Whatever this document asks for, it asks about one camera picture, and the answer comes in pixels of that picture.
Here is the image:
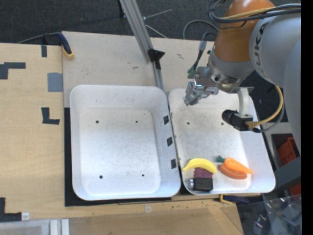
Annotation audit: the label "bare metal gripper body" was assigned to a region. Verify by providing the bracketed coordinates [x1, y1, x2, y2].
[193, 66, 243, 95]

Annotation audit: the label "white plastic tray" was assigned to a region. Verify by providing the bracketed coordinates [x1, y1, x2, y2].
[168, 87, 277, 196]
[69, 84, 182, 202]

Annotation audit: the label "yellow banana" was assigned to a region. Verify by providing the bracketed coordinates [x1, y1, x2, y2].
[181, 158, 218, 174]

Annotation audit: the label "purple grapes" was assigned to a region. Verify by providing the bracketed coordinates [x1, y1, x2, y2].
[194, 167, 213, 180]

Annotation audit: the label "orange carrot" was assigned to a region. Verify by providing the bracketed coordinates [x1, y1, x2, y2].
[216, 155, 254, 175]

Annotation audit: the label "red sausage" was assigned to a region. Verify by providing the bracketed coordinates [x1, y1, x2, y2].
[218, 164, 248, 180]

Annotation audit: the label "black cylinder on white bracket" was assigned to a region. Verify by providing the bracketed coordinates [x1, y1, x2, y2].
[221, 87, 254, 132]

